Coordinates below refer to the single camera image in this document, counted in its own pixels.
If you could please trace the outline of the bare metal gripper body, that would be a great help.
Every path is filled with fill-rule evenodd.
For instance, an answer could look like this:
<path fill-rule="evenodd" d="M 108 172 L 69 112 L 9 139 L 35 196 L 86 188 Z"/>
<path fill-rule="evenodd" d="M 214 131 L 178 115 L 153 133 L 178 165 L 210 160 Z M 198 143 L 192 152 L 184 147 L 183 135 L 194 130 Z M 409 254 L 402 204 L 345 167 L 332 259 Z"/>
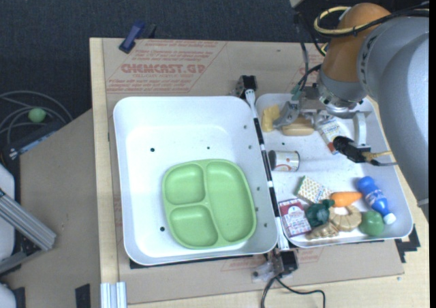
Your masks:
<path fill-rule="evenodd" d="M 300 111 L 317 114 L 332 115 L 342 119 L 350 119 L 354 115 L 356 106 L 362 103 L 367 93 L 360 86 L 293 88 L 293 100 L 299 102 Z"/>

